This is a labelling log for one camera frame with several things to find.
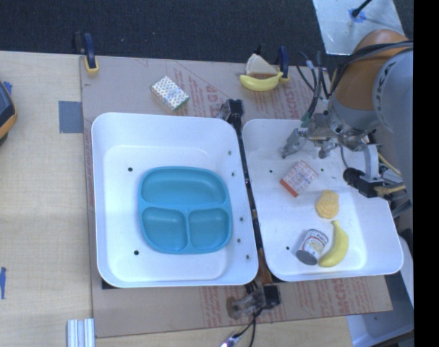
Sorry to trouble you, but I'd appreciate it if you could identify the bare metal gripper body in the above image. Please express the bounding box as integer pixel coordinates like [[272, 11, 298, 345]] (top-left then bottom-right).
[[304, 111, 370, 153]]

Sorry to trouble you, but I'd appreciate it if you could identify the orange and white carton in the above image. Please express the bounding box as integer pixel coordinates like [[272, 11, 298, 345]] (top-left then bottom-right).
[[279, 159, 319, 198]]

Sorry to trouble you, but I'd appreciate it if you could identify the yellow biscuit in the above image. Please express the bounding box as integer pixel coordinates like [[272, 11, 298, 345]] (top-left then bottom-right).
[[314, 189, 340, 220]]

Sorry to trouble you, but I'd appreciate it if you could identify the thin black and white rod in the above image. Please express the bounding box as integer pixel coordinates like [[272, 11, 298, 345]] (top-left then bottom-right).
[[234, 118, 268, 278]]

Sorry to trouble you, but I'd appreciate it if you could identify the yellow banana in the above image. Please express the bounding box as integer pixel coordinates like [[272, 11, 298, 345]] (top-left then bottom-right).
[[317, 219, 350, 268], [239, 71, 284, 93]]

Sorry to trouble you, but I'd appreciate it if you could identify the white plastic tray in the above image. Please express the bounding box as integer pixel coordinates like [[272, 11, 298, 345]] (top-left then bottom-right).
[[241, 118, 405, 283], [90, 111, 260, 289]]

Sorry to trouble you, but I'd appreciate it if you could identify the beige bread slice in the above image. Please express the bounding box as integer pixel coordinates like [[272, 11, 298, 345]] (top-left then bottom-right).
[[244, 53, 279, 77]]

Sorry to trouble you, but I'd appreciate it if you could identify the small white can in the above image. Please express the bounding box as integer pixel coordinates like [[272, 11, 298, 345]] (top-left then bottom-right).
[[295, 228, 330, 266]]

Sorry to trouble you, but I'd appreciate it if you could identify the blue divided plate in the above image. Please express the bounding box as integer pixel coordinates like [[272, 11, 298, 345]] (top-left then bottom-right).
[[137, 166, 234, 256]]

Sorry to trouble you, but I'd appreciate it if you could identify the white dotted carton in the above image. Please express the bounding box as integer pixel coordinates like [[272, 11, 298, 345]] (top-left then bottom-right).
[[150, 75, 191, 113]]

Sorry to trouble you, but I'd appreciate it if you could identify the brown cardboard board, red print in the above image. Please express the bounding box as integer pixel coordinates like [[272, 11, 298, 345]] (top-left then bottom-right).
[[79, 55, 394, 339]]

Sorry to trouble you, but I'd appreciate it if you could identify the black cylinder on white bracket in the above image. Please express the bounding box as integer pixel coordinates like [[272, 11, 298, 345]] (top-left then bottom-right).
[[342, 142, 387, 199]]

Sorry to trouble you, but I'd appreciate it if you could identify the black block with thin wires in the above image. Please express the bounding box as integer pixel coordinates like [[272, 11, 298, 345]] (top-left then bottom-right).
[[261, 283, 282, 309], [223, 98, 246, 123]]

